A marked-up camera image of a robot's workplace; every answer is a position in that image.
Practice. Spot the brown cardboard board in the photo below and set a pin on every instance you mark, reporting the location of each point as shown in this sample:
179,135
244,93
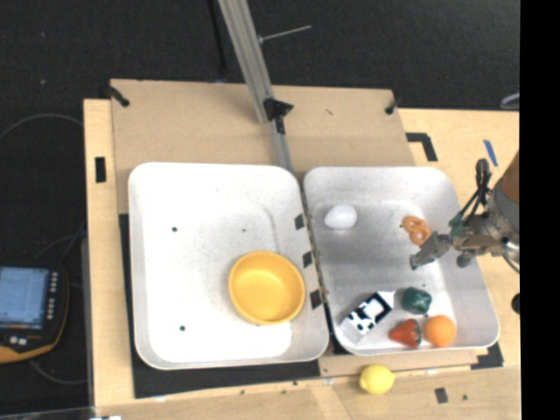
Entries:
197,125

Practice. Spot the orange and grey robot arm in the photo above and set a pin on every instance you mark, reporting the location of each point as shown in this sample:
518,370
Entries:
511,186

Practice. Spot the yellow bowl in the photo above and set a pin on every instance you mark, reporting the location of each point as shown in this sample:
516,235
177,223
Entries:
266,288

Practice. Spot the orange pretzel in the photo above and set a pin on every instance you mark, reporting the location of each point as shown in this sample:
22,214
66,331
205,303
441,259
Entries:
415,229

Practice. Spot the orange fruit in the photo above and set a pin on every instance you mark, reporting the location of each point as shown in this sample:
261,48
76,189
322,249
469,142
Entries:
440,331

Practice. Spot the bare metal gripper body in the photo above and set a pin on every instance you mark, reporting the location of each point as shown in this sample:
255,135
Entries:
479,234

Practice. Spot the white egg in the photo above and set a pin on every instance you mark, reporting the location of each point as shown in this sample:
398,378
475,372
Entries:
340,217

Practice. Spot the white plastic tray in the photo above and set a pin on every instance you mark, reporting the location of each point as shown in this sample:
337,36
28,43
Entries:
197,278
372,265

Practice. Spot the black and white milk carton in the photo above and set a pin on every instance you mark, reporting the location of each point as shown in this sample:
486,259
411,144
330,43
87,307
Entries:
366,315

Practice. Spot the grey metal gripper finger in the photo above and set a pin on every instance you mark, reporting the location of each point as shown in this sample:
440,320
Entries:
465,259
431,248

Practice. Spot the thin black and white rod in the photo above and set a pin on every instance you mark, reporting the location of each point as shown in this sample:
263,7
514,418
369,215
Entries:
318,263

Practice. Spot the green bell pepper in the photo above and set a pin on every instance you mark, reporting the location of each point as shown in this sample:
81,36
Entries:
416,300

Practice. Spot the yellow lemon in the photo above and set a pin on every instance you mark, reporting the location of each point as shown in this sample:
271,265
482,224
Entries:
376,379

